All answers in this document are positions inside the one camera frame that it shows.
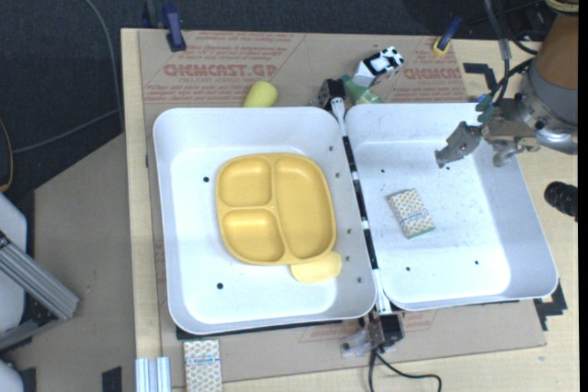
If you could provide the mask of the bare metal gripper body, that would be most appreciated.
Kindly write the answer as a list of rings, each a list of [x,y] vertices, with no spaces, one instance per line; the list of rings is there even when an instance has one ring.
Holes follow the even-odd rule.
[[[481,135],[490,144],[512,141],[525,151],[552,149],[576,155],[577,125],[555,113],[538,99],[504,98],[499,105],[480,104]]]

